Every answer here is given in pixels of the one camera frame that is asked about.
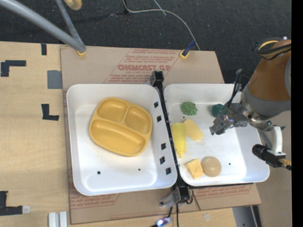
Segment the gray pipe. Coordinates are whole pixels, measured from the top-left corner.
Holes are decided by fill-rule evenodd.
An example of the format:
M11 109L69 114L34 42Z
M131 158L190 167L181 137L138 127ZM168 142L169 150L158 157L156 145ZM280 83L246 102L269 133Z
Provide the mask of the gray pipe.
M67 25L67 28L68 28L70 34L71 34L72 37L73 37L75 40L77 40L80 44L83 44L83 45L84 45L84 43L83 43L83 41L81 40L81 38L80 38L80 36L79 36L79 34L78 34L78 32L77 32L77 30L76 30L74 24L73 24L72 21L71 21L70 16L68 15L68 13L67 13L67 11L66 11L66 9L65 9L65 6L64 6L62 0L55 0L55 1L56 1L56 3L57 3L57 6L58 6L58 8L59 8L59 11L61 12L61 15L62 15L62 17L63 17L63 19L64 19L64 21L65 21L65 23L66 23L66 25Z
M63 43L70 45L78 52L84 53L86 51L86 47L83 44L80 44L73 37L62 31L61 29L59 29L57 26L55 26L54 24L52 24L44 17L34 12L33 10L19 3L18 1L0 0L0 5L18 14L19 16L29 20L30 22L42 28L43 30L45 30L55 38L61 40Z

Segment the yellow divided plate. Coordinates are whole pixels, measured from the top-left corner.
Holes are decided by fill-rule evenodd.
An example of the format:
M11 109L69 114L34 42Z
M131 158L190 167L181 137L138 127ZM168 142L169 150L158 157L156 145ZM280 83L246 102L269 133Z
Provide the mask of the yellow divided plate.
M89 124L95 144L126 157L142 153L151 132L152 117L145 109L115 97L98 105Z

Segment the black tape marking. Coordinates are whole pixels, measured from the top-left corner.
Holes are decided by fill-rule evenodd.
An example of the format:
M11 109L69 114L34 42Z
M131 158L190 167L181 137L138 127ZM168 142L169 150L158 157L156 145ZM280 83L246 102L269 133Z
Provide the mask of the black tape marking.
M16 215L23 213L23 207L7 207L6 206L6 198L8 191L0 191L0 216L5 215Z
M9 67L10 66L26 66L26 61L13 61L13 60L5 60L5 62L1 62L1 77L9 76Z
M46 44L41 44L41 54L47 55Z
M54 120L54 121L59 120L58 115L49 115L49 104L41 104L41 107L42 107L42 114L43 114L42 119Z
M13 61L13 60L5 60L5 63L8 66L26 66L27 61Z
M9 66L5 62L1 62L1 76L2 77L9 76Z
M62 89L62 73L58 70L47 71L47 88Z

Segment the white plastic bin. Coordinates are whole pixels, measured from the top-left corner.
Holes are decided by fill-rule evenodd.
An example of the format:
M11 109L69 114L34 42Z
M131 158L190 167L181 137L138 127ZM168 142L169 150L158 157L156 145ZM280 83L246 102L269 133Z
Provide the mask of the white plastic bin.
M89 123L97 105L117 97L147 110L153 120L143 153L124 157L97 146ZM158 91L145 84L83 84L67 91L73 181L84 195L134 192L171 187L177 171Z
M210 186L240 184L265 181L269 176L268 165L251 152L255 144L260 144L258 131L248 125L243 128L228 129L221 135L211 135L209 127L213 125L212 106L225 104L232 95L233 84L171 84L164 89L164 98L169 114L170 125L192 119L204 133L201 142L187 137L187 151L178 158L181 178L191 186ZM234 103L240 101L240 93ZM184 115L183 102L196 104L197 114ZM206 156L216 157L222 165L217 177L206 175L193 179L185 168L185 163Z

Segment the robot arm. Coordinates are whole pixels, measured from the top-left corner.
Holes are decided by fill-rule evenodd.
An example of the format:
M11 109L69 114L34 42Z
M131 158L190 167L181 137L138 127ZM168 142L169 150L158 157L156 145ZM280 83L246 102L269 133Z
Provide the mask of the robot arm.
M232 97L218 110L210 131L212 135L219 135L229 128L250 124L258 129L266 143L266 146L255 145L253 154L272 167L283 166L291 170L291 161L286 160L286 154L282 152L281 127L270 121L291 110L291 40L264 40L256 45L255 53L263 58L244 88L240 103L232 103L240 89L241 70L238 70Z

